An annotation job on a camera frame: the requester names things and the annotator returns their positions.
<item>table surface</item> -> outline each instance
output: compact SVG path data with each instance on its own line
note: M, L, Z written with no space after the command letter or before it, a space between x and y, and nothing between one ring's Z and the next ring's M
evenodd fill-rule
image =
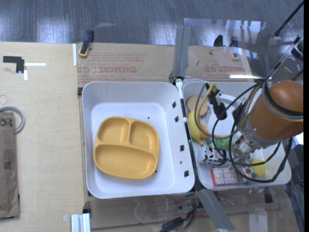
M81 214L85 203L77 67L72 44L1 42L3 56L25 62L28 80L18 77L15 64L0 62L0 95L18 107L25 126L16 135L20 215L1 221L0 231L70 231L66 215ZM290 204L284 211L286 228L297 231ZM278 217L276 211L268 216ZM246 231L250 214L230 216L238 231ZM194 222L216 231L209 218ZM156 231L151 226L117 227L104 231Z

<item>yellow divided plate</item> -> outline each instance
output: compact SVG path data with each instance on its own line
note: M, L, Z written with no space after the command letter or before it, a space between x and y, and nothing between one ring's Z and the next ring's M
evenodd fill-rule
M157 166L159 136L142 120L113 116L101 122L93 160L103 172L121 178L144 179Z

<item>red and white box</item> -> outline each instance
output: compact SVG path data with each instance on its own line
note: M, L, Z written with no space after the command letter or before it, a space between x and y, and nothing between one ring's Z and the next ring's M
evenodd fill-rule
M232 185L238 183L235 169L212 168L211 177L214 186Z

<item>paper bag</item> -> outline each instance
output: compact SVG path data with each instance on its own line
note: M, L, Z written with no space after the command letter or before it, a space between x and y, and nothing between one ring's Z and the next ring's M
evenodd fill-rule
M14 114L0 113L0 218L19 213Z

